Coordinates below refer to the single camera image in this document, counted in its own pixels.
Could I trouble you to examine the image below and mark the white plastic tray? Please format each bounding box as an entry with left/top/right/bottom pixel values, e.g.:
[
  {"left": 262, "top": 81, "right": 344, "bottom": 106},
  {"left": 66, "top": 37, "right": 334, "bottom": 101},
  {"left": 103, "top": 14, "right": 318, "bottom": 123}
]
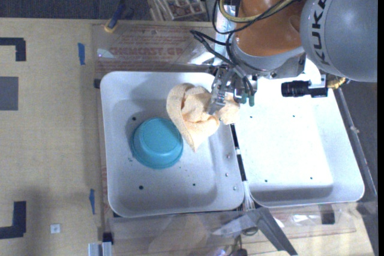
[
  {"left": 231, "top": 68, "right": 365, "bottom": 209},
  {"left": 99, "top": 70, "right": 245, "bottom": 218}
]

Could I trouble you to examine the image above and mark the teal bowl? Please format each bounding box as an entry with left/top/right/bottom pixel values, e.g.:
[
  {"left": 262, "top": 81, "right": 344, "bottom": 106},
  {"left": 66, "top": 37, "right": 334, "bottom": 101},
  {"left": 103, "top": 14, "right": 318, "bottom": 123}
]
[{"left": 129, "top": 117, "right": 184, "bottom": 170}]

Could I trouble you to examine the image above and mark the pale orange cloth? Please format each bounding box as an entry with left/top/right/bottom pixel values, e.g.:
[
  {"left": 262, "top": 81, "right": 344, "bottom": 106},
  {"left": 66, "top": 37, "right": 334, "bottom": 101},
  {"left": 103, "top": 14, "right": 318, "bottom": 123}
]
[{"left": 166, "top": 82, "right": 241, "bottom": 153}]

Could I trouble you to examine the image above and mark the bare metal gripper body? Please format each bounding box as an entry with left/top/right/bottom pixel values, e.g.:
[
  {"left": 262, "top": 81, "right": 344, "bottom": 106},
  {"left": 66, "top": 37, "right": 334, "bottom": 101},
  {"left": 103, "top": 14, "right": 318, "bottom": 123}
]
[{"left": 209, "top": 64, "right": 258, "bottom": 94}]

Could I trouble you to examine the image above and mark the thin black and white rod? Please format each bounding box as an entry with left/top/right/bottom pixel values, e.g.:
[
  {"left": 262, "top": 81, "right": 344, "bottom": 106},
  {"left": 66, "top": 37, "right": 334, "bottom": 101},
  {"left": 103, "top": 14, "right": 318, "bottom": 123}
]
[{"left": 230, "top": 124, "right": 256, "bottom": 211}]

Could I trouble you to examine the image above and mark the black cylinder on white bracket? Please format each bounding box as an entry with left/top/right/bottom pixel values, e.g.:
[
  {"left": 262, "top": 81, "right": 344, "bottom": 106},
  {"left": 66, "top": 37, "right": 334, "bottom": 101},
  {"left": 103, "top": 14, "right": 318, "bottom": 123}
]
[{"left": 281, "top": 74, "right": 328, "bottom": 99}]

